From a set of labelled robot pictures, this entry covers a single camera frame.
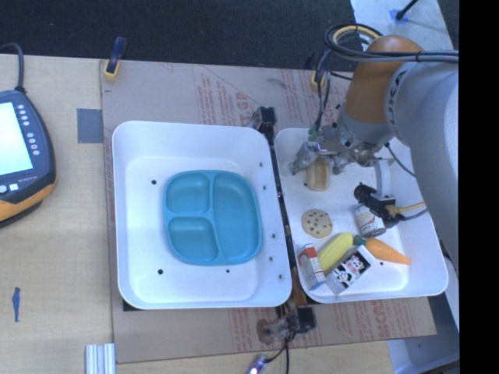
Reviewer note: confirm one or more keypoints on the chocolate chip biscuit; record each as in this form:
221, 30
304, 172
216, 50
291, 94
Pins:
316, 223

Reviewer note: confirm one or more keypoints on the yellow corn cob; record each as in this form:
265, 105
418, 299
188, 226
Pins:
335, 251

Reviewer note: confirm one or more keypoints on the white plastic tray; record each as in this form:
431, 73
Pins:
409, 240
195, 146

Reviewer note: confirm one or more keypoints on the orange carrot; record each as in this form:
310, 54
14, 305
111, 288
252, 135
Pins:
384, 251

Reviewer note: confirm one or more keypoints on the blue divided plate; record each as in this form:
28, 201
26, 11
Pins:
234, 216

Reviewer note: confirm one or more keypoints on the orange and white carton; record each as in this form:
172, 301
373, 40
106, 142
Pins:
310, 267

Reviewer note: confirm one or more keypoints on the black cylinder on white bracket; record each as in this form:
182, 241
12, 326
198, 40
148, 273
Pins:
376, 203

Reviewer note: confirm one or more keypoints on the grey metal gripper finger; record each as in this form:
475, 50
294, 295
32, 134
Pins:
338, 165
302, 159

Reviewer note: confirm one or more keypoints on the beige toy bread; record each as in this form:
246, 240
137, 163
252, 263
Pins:
317, 177

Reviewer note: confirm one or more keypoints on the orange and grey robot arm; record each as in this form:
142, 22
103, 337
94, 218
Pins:
421, 123

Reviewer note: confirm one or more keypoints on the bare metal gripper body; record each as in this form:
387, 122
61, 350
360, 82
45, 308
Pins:
351, 148

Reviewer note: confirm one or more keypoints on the small white can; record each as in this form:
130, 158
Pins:
367, 222

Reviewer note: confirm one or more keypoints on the white carton with cow print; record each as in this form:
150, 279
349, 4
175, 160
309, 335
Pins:
349, 271

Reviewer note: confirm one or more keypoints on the brown cardboard board red print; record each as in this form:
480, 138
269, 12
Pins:
163, 88

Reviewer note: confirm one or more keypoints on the thin black rod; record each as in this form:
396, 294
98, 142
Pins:
281, 205

